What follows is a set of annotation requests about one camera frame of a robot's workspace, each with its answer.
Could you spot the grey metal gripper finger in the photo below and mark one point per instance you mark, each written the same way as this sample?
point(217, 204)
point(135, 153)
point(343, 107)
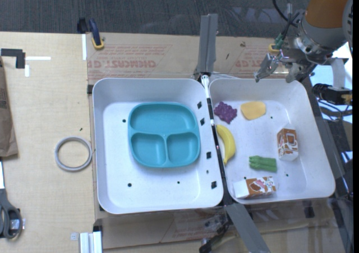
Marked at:
point(267, 66)
point(293, 73)

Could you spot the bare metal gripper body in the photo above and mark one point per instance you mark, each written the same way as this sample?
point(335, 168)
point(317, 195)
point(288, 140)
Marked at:
point(304, 59)

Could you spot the yellow flat slice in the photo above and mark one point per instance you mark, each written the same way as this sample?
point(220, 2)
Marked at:
point(253, 110)

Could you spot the purple grapes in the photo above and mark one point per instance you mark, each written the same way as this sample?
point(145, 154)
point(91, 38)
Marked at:
point(224, 112)

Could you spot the orange and white carton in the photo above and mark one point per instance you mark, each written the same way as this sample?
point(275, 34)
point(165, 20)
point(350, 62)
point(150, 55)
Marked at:
point(287, 145)

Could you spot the white plastic tray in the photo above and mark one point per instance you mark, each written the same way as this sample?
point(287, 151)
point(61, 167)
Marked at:
point(258, 139)
point(157, 190)

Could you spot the thin black and white rod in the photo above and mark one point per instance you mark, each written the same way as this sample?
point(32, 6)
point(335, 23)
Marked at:
point(212, 120)

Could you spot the yellow banana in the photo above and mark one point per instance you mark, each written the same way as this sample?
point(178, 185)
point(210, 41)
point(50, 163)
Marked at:
point(229, 141)

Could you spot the brown cardboard board red print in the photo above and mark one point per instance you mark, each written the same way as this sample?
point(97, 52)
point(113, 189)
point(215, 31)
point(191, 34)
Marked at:
point(174, 58)

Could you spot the green asparagus bundle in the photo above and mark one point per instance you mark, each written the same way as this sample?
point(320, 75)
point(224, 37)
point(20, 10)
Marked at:
point(263, 163)

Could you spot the teal divided plate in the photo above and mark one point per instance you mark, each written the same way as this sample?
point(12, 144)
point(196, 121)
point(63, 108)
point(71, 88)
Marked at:
point(162, 123)

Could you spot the orange white pink carton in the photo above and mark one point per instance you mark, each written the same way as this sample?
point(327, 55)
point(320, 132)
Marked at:
point(256, 187)

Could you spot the white tape roll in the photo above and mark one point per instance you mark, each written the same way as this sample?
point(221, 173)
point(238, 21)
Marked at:
point(59, 159)

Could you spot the brown paper bag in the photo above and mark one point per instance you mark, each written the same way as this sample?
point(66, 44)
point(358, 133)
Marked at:
point(6, 123)

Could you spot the grey scissors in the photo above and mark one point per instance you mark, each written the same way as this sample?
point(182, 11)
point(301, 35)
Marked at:
point(9, 219)

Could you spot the black cylinder on white bracket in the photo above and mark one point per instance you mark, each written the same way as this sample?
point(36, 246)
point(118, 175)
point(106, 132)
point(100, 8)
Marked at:
point(333, 93)

